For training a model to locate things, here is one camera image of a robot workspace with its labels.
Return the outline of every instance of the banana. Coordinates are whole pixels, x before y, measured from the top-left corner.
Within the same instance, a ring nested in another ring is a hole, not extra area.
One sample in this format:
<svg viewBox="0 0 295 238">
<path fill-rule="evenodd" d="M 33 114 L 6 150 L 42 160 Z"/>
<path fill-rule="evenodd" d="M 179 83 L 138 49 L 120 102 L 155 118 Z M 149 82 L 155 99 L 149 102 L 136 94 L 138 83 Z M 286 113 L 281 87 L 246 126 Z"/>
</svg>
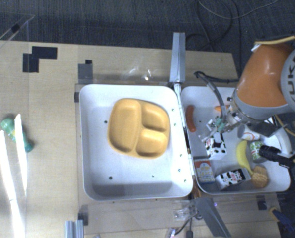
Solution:
<svg viewBox="0 0 295 238">
<path fill-rule="evenodd" d="M 246 147 L 247 147 L 247 141 L 243 140 L 237 145 L 236 149 L 236 155 L 239 165 L 242 168 L 247 168 L 250 175 L 253 174 L 253 171 L 250 168 L 250 164 L 248 162 L 247 156 L 246 156 Z"/>
</svg>

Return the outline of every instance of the hot dog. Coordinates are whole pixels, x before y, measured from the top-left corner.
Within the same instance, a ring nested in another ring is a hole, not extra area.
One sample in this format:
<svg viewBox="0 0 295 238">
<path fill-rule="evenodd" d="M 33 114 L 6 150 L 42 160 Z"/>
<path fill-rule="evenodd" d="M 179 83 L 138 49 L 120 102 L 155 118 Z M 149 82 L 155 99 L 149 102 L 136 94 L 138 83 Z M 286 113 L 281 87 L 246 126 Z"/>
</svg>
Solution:
<svg viewBox="0 0 295 238">
<path fill-rule="evenodd" d="M 195 107 L 193 105 L 189 105 L 186 108 L 186 112 L 185 112 L 186 123 L 187 123 L 187 127 L 188 127 L 190 132 L 195 132 L 196 131 L 196 127 L 195 127 L 194 121 L 193 121 L 194 109 L 195 109 Z"/>
</svg>

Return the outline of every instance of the can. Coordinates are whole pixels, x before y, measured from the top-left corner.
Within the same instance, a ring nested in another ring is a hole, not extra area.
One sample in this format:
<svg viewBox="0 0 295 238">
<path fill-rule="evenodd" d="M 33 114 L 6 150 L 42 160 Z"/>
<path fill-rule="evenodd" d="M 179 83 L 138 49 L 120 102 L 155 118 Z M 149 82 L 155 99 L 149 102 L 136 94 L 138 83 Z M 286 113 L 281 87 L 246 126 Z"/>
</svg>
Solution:
<svg viewBox="0 0 295 238">
<path fill-rule="evenodd" d="M 260 134 L 251 131 L 245 125 L 238 127 L 238 137 L 247 141 L 255 141 L 260 139 Z"/>
<path fill-rule="evenodd" d="M 259 149 L 263 145 L 261 141 L 253 141 L 249 144 L 250 154 L 254 163 L 265 162 L 266 159 L 259 155 Z"/>
</svg>

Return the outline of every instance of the white tray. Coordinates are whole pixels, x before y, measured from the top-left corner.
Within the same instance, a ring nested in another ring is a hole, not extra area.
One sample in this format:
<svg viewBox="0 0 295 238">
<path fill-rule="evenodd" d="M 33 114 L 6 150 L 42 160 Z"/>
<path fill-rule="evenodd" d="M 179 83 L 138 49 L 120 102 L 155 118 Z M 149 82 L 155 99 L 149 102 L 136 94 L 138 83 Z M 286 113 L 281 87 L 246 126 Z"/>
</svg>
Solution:
<svg viewBox="0 0 295 238">
<path fill-rule="evenodd" d="M 153 102 L 170 119 L 170 139 L 156 159 L 114 151 L 107 128 L 114 104 L 123 98 Z M 175 93 L 163 86 L 87 85 L 79 96 L 84 189 L 94 200 L 183 197 L 193 181 Z"/>
<path fill-rule="evenodd" d="M 218 87 L 218 90 L 222 96 L 222 99 L 227 104 L 227 97 L 231 97 L 234 88 Z M 206 149 L 204 144 L 198 138 L 201 130 L 205 129 L 206 123 L 210 119 L 214 119 L 219 116 L 220 113 L 214 110 L 215 106 L 218 106 L 218 100 L 214 93 L 208 87 L 190 86 L 183 89 L 181 94 L 182 105 L 184 109 L 188 105 L 194 105 L 195 110 L 193 114 L 194 124 L 196 126 L 196 132 L 191 133 L 188 130 L 188 137 L 190 141 L 191 152 L 193 158 L 206 156 Z M 236 147 L 241 141 L 237 137 L 237 129 L 232 132 L 223 134 L 227 155 L 221 160 L 212 160 L 212 168 L 214 175 L 230 171 L 239 168 L 239 164 L 236 158 Z M 291 152 L 291 145 L 287 134 L 284 130 L 279 130 L 273 137 L 264 139 L 269 146 L 281 147 L 283 152 Z M 256 164 L 250 162 L 251 168 Z M 265 166 L 269 175 L 269 183 L 263 189 L 256 189 L 251 182 L 244 182 L 238 186 L 231 186 L 227 190 L 219 191 L 215 183 L 202 184 L 200 188 L 209 194 L 243 194 L 243 193 L 263 193 L 263 192 L 280 192 L 285 191 L 290 186 L 290 175 L 286 168 L 278 165 L 277 162 L 266 161 L 261 163 Z"/>
</svg>

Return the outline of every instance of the clear plastic panel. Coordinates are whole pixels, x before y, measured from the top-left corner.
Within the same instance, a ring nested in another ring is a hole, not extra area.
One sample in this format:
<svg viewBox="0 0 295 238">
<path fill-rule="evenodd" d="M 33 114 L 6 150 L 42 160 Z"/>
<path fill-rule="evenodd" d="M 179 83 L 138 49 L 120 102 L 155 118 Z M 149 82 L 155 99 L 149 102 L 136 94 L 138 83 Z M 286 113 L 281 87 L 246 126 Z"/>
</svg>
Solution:
<svg viewBox="0 0 295 238">
<path fill-rule="evenodd" d="M 19 136 L 22 124 L 29 136 L 29 75 L 23 72 L 23 54 L 29 53 L 29 43 L 12 40 L 28 41 L 33 17 L 0 13 L 0 237 L 26 236 L 27 160 Z M 10 120 L 2 128 L 6 118 Z M 14 136 L 17 144 L 11 139 Z"/>
</svg>

